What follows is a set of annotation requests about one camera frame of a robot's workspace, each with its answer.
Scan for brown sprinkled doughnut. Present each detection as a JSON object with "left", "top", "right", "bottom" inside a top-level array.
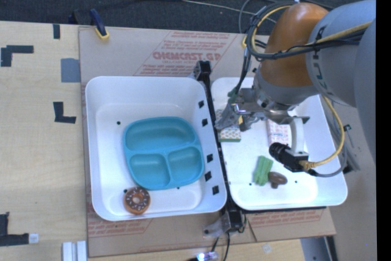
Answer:
[{"left": 123, "top": 186, "right": 152, "bottom": 216}]

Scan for white and green printed carton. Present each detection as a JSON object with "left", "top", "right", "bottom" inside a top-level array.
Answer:
[{"left": 216, "top": 109, "right": 243, "bottom": 144}]

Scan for brown toy mushroom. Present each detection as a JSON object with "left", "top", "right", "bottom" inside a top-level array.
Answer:
[{"left": 268, "top": 171, "right": 288, "bottom": 189}]

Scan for thin black rod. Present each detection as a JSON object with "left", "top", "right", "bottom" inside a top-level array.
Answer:
[{"left": 201, "top": 61, "right": 238, "bottom": 224}]

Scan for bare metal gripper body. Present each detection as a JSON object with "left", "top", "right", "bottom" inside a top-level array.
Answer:
[{"left": 233, "top": 87, "right": 299, "bottom": 123}]

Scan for white and pink packet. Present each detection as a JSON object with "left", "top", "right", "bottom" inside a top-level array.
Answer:
[{"left": 266, "top": 118, "right": 291, "bottom": 146}]

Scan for brown cardboard board, red print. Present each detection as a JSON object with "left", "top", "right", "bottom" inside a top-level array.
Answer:
[{"left": 78, "top": 26, "right": 337, "bottom": 258}]

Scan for black cylinder on white bracket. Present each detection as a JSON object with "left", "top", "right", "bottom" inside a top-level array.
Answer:
[{"left": 268, "top": 115, "right": 311, "bottom": 173}]

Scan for blue divided plate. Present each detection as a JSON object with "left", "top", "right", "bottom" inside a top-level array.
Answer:
[{"left": 122, "top": 116, "right": 205, "bottom": 191}]

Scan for green toy beans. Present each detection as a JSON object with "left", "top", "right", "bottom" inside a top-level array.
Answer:
[{"left": 252, "top": 155, "right": 274, "bottom": 187}]

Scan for black block with thin wires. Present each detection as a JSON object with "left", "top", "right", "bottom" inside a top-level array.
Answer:
[
  {"left": 189, "top": 60, "right": 213, "bottom": 82},
  {"left": 225, "top": 207, "right": 246, "bottom": 233}
]

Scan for white plastic tray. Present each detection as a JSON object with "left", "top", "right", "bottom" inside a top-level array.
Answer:
[
  {"left": 210, "top": 76, "right": 349, "bottom": 211},
  {"left": 84, "top": 75, "right": 228, "bottom": 222}
]

